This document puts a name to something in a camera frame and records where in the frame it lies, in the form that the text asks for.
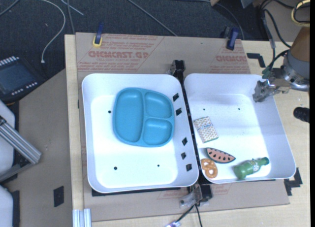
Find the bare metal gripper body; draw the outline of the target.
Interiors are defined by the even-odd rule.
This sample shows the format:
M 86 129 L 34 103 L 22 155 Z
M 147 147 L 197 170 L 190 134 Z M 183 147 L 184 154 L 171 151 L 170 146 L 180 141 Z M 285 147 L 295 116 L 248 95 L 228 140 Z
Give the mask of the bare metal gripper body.
M 268 79 L 271 85 L 283 93 L 288 92 L 289 89 L 302 92 L 310 91 L 309 79 L 288 67 L 273 68 Z

